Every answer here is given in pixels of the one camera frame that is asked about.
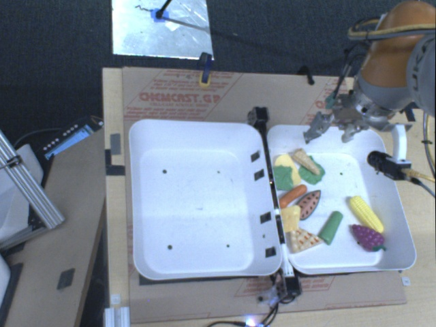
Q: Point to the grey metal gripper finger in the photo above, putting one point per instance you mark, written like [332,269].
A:
[352,133]
[316,128]

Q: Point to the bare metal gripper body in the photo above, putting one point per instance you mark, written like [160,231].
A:
[357,112]

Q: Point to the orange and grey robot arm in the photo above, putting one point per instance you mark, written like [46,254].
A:
[385,56]

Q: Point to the beige toy cone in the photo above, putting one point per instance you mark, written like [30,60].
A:
[306,160]

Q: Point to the green toy lettuce leaf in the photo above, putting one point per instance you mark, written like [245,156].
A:
[311,178]

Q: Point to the thin black and white rod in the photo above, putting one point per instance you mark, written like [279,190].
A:
[271,179]

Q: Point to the orange toy carrot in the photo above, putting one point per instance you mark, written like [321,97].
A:
[293,195]

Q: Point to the brown toy watermelon slice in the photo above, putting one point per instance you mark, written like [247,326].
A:
[309,204]

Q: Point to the yellow toy corn cob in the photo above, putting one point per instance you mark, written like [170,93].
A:
[366,214]

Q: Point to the yellow toy cheese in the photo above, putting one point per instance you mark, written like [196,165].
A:
[291,218]

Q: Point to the green toy cucumber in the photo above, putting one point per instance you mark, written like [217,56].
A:
[331,227]

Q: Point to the purple toy grapes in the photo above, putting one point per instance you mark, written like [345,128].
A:
[368,237]

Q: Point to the toy pizza slice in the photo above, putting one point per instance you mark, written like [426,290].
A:
[303,240]

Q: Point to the white plastic tray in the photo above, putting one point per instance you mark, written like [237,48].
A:
[340,257]
[197,199]

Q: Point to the brown cardboard board red print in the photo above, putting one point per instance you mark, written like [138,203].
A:
[190,97]

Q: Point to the black cylinder on white bracket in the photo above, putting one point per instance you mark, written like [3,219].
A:
[386,163]

